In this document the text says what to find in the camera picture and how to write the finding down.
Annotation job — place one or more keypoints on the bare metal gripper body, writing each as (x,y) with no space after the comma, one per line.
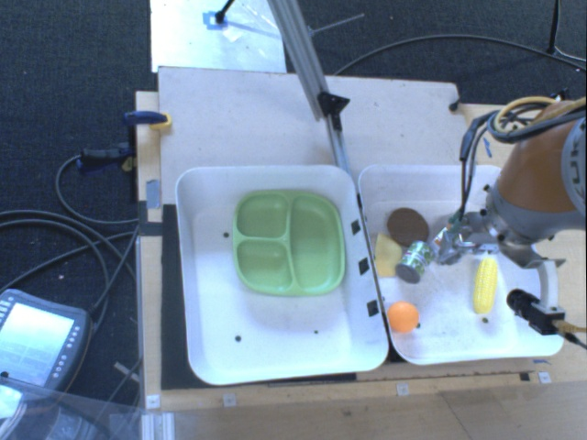
(480,233)

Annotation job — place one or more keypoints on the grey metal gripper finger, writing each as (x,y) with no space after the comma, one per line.
(451,255)
(443,237)

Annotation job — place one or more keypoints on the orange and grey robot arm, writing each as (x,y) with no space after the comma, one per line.
(536,177)

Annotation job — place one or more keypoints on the green and white can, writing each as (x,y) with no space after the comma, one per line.
(415,261)

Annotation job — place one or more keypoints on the brown round biscuit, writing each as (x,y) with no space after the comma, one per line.
(406,225)

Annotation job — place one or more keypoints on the yellow corn cob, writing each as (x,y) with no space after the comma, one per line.
(485,284)

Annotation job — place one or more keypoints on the yellow cheese wedge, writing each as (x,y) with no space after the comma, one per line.
(386,257)

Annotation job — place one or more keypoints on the white plastic tray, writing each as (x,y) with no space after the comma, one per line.
(275,328)
(449,333)

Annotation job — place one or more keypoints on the orange ball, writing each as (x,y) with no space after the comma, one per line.
(403,317)

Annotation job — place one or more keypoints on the green divided plate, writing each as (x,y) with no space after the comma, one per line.
(316,245)

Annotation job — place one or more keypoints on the pale wood board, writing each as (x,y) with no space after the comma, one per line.
(149,300)

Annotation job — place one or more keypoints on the black cylinder on white bracket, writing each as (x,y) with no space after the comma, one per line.
(536,312)

